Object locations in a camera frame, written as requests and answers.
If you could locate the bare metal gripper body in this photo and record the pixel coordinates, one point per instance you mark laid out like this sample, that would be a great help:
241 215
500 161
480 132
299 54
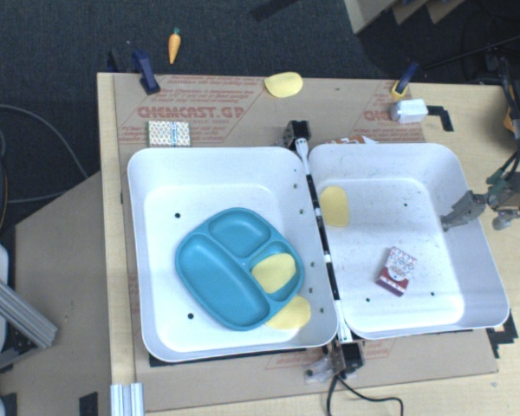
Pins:
515 195

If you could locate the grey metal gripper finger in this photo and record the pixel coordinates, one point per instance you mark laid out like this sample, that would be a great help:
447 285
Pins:
463 208
502 220

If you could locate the red and white carton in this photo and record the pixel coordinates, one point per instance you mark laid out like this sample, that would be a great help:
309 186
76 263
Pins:
396 271

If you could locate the white plastic tray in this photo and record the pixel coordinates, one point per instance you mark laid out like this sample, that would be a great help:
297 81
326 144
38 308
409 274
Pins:
398 310
173 180

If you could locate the yellow oval chip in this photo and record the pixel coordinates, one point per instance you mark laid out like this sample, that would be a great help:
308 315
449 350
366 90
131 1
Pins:
284 84
294 316
274 272
334 206

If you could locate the thin black and white rod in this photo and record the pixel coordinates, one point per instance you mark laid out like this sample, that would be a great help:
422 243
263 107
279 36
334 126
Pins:
316 206

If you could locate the blue divided plate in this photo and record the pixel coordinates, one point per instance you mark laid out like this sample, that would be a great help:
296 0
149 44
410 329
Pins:
216 275

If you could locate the brown cardboard board red print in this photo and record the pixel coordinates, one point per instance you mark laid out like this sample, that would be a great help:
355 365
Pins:
242 384

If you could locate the white patterned flat packet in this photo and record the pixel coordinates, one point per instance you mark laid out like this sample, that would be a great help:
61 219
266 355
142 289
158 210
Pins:
169 134

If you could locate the orange toy carrot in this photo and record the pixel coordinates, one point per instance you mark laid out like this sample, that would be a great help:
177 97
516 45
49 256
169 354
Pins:
173 47

